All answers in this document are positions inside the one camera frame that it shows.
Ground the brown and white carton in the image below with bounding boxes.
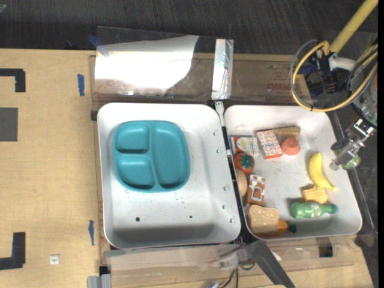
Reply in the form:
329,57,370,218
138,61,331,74
246,174,266,208

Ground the yellow ridged block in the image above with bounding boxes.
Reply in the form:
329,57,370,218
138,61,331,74
301,185,329,205

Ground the orange carrot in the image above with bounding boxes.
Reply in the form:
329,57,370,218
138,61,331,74
258,218,298,238

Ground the green bottle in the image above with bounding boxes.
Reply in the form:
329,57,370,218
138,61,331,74
289,201,338,220

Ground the orange and white carton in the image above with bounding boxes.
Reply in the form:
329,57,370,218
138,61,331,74
255,130,284,160

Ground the white and yellow carton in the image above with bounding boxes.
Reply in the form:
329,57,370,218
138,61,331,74
229,135,260,158

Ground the tan bread roll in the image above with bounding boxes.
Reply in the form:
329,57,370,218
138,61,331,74
235,168,249,198

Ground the tan bread slice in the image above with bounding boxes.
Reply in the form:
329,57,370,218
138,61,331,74
247,204,281,237

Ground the yellow banana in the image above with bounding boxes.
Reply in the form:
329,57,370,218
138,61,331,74
308,151,337,192

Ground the teal divided plate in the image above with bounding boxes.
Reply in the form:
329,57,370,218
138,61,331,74
112,120,191,194

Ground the orange ribbed round toy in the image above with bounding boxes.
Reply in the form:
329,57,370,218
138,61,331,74
281,136,301,157

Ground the white plastic tray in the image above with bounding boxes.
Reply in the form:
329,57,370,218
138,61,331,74
223,104,363,241
96,102,242,250

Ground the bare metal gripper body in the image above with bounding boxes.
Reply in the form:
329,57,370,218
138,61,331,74
344,98,379,148

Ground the tan waffle cone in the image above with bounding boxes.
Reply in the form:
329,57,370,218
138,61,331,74
272,125,301,139

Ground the orange fruit with green top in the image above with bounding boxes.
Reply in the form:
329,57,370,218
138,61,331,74
233,152,256,175

